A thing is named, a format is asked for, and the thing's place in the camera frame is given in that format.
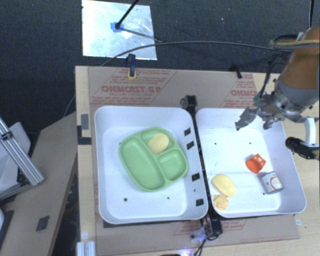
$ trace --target potato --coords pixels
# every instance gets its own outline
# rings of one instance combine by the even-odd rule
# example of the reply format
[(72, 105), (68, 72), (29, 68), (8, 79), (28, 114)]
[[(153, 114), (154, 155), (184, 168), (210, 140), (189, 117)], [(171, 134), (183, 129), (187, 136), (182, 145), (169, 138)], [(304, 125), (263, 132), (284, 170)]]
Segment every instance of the potato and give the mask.
[(169, 137), (164, 133), (157, 133), (146, 144), (154, 154), (160, 154), (166, 150), (169, 145)]
[(213, 204), (215, 208), (217, 208), (220, 211), (223, 211), (228, 206), (229, 201), (224, 195), (215, 194), (213, 197)]
[(232, 180), (225, 174), (218, 174), (211, 180), (214, 185), (222, 194), (228, 198), (232, 198), (236, 192), (236, 186)]

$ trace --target green plate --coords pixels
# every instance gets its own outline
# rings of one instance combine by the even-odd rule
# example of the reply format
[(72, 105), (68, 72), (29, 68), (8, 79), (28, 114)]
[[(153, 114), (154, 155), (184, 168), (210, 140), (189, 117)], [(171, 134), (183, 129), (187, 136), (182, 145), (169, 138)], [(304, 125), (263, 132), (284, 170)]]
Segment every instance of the green plate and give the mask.
[[(159, 133), (169, 137), (169, 145), (162, 153), (155, 154), (150, 151), (147, 143)], [(120, 143), (119, 156), (137, 186), (149, 192), (171, 185), (182, 178), (189, 168), (179, 144), (167, 130), (160, 127), (144, 129), (125, 138)]]

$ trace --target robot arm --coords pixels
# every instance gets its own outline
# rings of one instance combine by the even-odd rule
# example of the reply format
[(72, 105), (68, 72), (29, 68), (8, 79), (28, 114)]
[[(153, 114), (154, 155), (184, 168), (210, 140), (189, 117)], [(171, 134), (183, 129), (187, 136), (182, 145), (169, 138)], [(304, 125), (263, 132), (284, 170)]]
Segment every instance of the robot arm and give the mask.
[(306, 140), (288, 138), (286, 146), (306, 159), (319, 160), (319, 146), (315, 145), (315, 122), (319, 118), (303, 117), (301, 113), (319, 100), (319, 39), (320, 26), (308, 29), (296, 42), (274, 43), (283, 49), (293, 49), (286, 65), (275, 82), (271, 95), (264, 94), (264, 87), (254, 98), (255, 109), (246, 108), (240, 120), (235, 123), (237, 130), (250, 124), (258, 115), (269, 129), (278, 121), (289, 119), (304, 123)]

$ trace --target can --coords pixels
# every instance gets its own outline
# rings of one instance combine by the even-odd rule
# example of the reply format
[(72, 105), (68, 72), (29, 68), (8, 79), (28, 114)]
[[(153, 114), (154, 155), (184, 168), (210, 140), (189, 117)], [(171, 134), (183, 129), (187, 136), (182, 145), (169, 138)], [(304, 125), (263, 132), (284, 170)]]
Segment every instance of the can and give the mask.
[(284, 188), (274, 171), (264, 175), (262, 181), (268, 194), (278, 192)]

